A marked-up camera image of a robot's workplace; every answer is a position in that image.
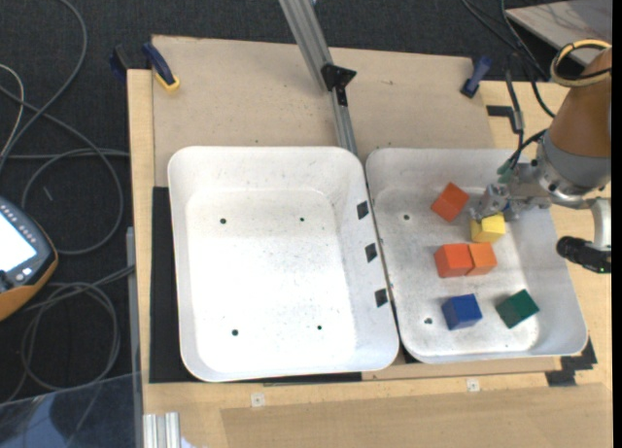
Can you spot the green cube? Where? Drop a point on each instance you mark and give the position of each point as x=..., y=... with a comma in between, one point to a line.
x=517, y=309

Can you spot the brown cardboard board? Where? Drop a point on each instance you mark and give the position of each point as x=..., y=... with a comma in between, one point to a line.
x=252, y=106

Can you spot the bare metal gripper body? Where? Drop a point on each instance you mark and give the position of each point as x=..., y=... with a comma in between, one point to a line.
x=527, y=193

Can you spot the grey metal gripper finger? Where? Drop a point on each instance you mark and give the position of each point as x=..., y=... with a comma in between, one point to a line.
x=478, y=214
x=511, y=214

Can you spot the orange cube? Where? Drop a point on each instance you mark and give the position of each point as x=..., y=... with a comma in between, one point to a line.
x=449, y=203
x=484, y=258
x=452, y=261

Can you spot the white plastic tray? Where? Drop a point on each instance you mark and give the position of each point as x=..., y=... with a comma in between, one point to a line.
x=272, y=271
x=418, y=266

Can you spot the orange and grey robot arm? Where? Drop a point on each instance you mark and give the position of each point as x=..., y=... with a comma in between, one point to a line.
x=583, y=111

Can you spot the black cylinder on white bracket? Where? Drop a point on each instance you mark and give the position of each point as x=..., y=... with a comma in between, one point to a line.
x=583, y=251

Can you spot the blue cube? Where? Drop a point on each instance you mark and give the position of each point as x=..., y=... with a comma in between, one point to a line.
x=461, y=312

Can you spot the yellow cube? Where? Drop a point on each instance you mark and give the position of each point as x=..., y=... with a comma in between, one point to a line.
x=490, y=231

